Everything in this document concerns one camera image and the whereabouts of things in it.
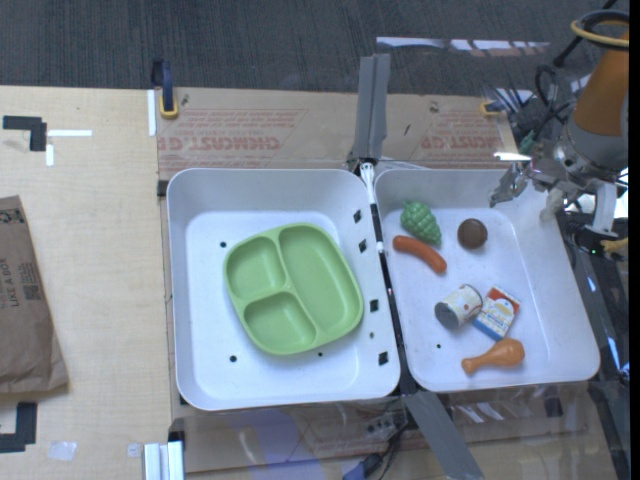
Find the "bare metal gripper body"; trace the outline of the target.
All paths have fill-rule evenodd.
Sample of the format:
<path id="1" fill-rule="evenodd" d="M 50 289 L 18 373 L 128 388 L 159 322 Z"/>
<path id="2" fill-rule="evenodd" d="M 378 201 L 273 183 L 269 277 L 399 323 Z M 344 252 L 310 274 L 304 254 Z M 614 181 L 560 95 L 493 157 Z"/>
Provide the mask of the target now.
<path id="1" fill-rule="evenodd" d="M 557 140 L 536 150 L 523 176 L 539 190 L 557 188 L 575 196 L 615 187 L 625 168 L 624 140 Z"/>

